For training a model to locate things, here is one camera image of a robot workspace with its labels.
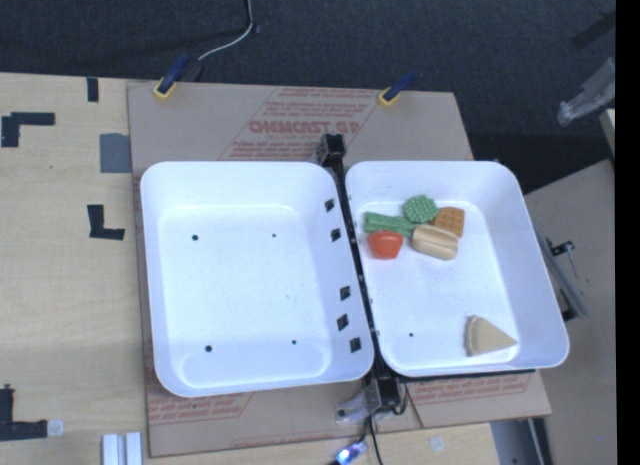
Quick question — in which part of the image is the white plastic tray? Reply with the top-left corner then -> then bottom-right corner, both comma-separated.
139,160 -> 376,399
344,160 -> 571,379

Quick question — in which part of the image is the red tomato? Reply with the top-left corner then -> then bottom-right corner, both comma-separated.
368,230 -> 404,260

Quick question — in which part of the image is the orange waffle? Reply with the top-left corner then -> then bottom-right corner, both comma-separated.
432,206 -> 466,239

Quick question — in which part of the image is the brown cardboard board red print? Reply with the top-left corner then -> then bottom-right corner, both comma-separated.
126,80 -> 553,459

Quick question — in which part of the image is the tan pizza slice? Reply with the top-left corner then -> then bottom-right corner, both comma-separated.
463,315 -> 519,358

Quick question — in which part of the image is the tan hot dog bun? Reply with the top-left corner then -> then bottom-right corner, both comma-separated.
411,224 -> 460,261

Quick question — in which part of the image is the black block with thin wires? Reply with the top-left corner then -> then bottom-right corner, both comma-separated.
363,374 -> 404,413
318,133 -> 348,169

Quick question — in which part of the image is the thin black rod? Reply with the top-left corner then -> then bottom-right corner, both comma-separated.
333,165 -> 389,379

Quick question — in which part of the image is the green broccoli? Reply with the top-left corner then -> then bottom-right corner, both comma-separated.
363,195 -> 439,236

